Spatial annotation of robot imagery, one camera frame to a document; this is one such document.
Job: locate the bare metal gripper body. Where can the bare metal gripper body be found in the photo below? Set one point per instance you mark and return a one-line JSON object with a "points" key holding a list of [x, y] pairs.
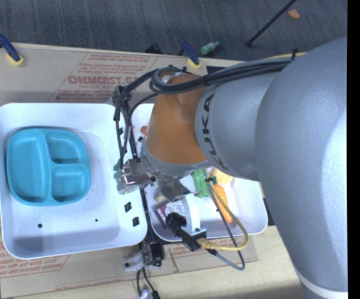
{"points": [[136, 171]]}

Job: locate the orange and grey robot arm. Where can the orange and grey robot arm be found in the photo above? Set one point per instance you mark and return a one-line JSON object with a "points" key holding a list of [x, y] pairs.
{"points": [[261, 120]]}

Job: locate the thin black and white rod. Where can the thin black and white rod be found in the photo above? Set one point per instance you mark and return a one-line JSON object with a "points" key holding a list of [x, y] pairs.
{"points": [[134, 149]]}

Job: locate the small orange toy food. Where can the small orange toy food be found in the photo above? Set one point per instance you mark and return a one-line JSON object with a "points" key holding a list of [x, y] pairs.
{"points": [[144, 130]]}

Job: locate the maroon and white packet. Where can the maroon and white packet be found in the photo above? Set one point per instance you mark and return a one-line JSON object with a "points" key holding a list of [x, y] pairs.
{"points": [[161, 213]]}

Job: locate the green bottle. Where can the green bottle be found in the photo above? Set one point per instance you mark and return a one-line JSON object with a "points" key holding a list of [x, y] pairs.
{"points": [[201, 184], [209, 48]]}

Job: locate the white plastic tray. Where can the white plastic tray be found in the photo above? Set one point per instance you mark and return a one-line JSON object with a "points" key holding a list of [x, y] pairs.
{"points": [[74, 229], [248, 216]]}

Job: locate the yellow toy food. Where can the yellow toy food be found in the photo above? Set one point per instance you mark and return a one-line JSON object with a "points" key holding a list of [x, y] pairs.
{"points": [[223, 177]]}

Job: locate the orange carrot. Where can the orange carrot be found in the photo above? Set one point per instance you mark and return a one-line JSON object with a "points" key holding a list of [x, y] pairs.
{"points": [[223, 201]]}

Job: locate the blue divided plate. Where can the blue divided plate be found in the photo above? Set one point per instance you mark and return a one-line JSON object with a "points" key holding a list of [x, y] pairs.
{"points": [[30, 167]]}

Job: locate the brown cardboard board red print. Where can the brown cardboard board red print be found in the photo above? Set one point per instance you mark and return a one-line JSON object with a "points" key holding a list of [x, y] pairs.
{"points": [[52, 73]]}

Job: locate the black tripod leg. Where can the black tripod leg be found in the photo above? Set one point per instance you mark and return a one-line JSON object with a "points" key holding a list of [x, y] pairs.
{"points": [[276, 17]]}

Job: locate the orange toy food piece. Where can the orange toy food piece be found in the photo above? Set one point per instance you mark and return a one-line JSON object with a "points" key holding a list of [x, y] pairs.
{"points": [[294, 14]]}

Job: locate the black cylinder on white bracket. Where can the black cylinder on white bracket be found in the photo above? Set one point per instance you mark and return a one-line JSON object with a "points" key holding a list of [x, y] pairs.
{"points": [[192, 210]]}

